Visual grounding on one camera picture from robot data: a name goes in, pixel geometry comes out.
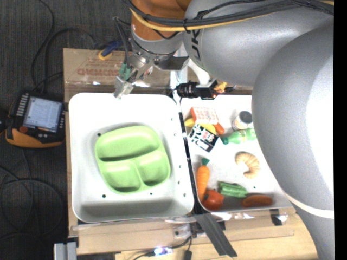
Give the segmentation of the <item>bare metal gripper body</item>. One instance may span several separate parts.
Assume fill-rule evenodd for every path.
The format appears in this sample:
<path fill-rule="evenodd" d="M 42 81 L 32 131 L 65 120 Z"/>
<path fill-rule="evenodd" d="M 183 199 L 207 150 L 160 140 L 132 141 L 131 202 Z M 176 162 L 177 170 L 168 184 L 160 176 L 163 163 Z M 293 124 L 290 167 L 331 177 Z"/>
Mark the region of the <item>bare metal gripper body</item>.
<path fill-rule="evenodd" d="M 153 68 L 159 70 L 181 70 L 185 67 L 188 56 L 175 56 L 171 54 L 152 54 L 147 51 L 138 51 L 130 56 L 125 71 L 125 81 L 135 83 L 148 76 Z"/>

